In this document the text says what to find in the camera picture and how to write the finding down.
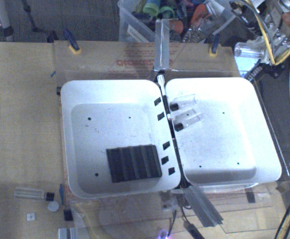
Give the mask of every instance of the wooden surface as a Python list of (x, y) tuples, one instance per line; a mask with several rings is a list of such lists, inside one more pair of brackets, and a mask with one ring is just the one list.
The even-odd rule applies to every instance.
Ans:
[[(51, 77), (54, 70), (52, 44), (0, 43), (0, 238), (3, 239), (54, 239), (58, 228), (73, 226), (63, 219), (64, 207), (52, 213), (47, 202), (13, 197), (16, 186), (31, 186), (55, 192), (56, 200), (61, 202), (58, 189), (64, 183), (64, 172), (59, 99), (56, 78)], [(224, 218), (223, 224), (214, 228), (203, 228), (192, 212), (186, 214), (206, 239), (271, 239), (285, 211), (275, 187), (271, 183), (254, 188), (255, 204), (249, 204), (243, 192), (210, 195)], [(144, 196), (129, 202), (124, 198), (115, 200), (116, 205), (103, 203), (101, 212), (99, 208), (90, 211), (83, 208), (81, 212), (90, 218), (87, 226), (93, 224), (92, 231), (102, 231), (110, 238), (156, 238), (159, 229), (169, 227), (171, 215), (151, 216), (150, 212), (143, 212), (146, 216), (128, 217), (128, 210), (133, 211), (131, 206), (143, 211), (141, 205), (135, 205), (141, 197)], [(160, 206), (157, 194), (145, 197), (152, 200), (153, 206)], [(36, 220), (27, 221), (26, 214), (33, 212)], [(109, 214), (112, 222), (106, 218)], [(176, 219), (171, 238), (190, 238), (184, 231), (181, 215)]]

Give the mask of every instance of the clear plastic bin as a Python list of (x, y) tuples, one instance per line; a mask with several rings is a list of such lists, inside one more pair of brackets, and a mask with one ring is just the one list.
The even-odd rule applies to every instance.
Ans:
[[(140, 22), (132, 15), (140, 0), (120, 0), (119, 7), (119, 41), (123, 42), (154, 42), (155, 33), (151, 31), (145, 24)], [(231, 13), (230, 0), (207, 0), (210, 1), (218, 15), (222, 15), (227, 21), (216, 30), (215, 33), (220, 32), (233, 19), (234, 15)]]

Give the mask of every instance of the white round cap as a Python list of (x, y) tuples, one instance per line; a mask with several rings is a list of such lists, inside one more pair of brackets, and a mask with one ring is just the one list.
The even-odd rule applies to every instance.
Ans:
[(52, 201), (48, 204), (47, 209), (51, 212), (56, 212), (59, 209), (60, 205), (56, 201)]

